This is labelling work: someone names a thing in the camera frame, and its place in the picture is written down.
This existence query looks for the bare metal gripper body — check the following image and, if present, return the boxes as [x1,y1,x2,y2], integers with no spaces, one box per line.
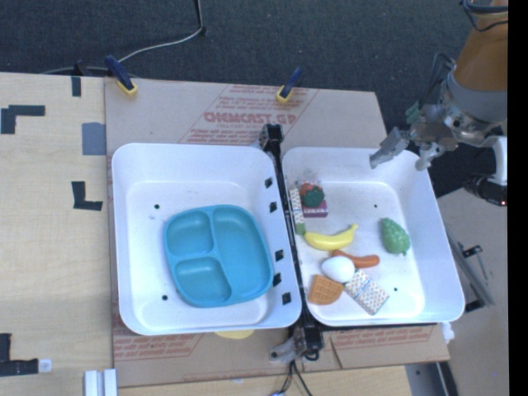
[408,103,502,151]

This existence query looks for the green grapes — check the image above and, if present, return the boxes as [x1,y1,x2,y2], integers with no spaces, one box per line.
[379,217,412,257]

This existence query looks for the green and red toy vegetable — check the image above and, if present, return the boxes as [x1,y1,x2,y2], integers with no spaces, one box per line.
[299,182,326,209]

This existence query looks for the yellow banana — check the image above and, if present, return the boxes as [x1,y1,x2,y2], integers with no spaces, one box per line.
[303,223,360,252]

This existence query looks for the slim white carton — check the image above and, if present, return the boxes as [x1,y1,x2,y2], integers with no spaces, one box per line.
[288,187,307,236]

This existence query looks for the thin black rod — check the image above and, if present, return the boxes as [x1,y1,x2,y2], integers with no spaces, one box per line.
[270,137,310,330]

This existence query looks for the orange sausage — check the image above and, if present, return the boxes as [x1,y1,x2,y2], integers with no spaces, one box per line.
[330,249,381,270]

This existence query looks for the white egg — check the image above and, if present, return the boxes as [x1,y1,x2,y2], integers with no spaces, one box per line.
[320,255,356,285]

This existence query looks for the white plastic tray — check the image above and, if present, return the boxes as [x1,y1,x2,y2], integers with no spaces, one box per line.
[281,146,467,328]
[111,142,303,337]

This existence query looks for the white patterned carton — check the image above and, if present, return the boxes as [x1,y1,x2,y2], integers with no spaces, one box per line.
[342,269,390,317]

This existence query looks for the orange waffle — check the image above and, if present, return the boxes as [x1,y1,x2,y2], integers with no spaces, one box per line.
[306,274,345,306]

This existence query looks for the blue divided plate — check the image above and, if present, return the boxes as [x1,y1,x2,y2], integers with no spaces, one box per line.
[163,204,276,309]

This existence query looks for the brown cardboard board red print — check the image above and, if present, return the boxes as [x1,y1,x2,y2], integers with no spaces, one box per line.
[103,76,451,388]

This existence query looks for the yellow flat object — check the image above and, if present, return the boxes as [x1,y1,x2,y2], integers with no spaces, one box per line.
[214,328,257,341]

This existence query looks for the black cylinder on white bracket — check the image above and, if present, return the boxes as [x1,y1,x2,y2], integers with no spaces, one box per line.
[462,134,509,208]

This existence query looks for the black block with thin wires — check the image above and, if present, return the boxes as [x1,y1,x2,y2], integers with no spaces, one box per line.
[258,123,285,153]
[287,323,325,361]

